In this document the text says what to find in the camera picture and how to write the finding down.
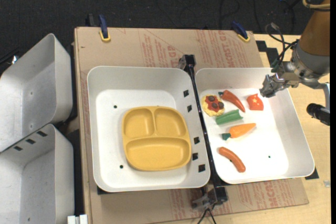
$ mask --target hot dog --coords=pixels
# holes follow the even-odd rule
[[[246,167],[244,163],[234,152],[222,146],[219,148],[219,153],[222,156],[227,157],[230,161],[232,161],[232,163],[236,166],[238,172],[240,173],[245,172]]]

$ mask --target cardboard sheet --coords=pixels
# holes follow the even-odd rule
[[[245,43],[233,31],[222,30],[109,28],[109,34],[111,41],[104,43],[99,28],[75,29],[76,73],[82,97],[79,116],[84,126],[81,147],[86,153],[82,158],[87,158],[83,162],[83,173],[88,176],[84,192],[89,222],[149,224],[199,218],[202,212],[191,206],[192,200],[201,197],[198,189],[98,194],[92,172],[87,74],[95,66],[176,67],[184,54],[195,55],[197,69],[262,67],[254,36],[248,33],[250,41]],[[214,215],[308,203],[300,178],[229,185],[226,191],[228,202],[216,206]]]

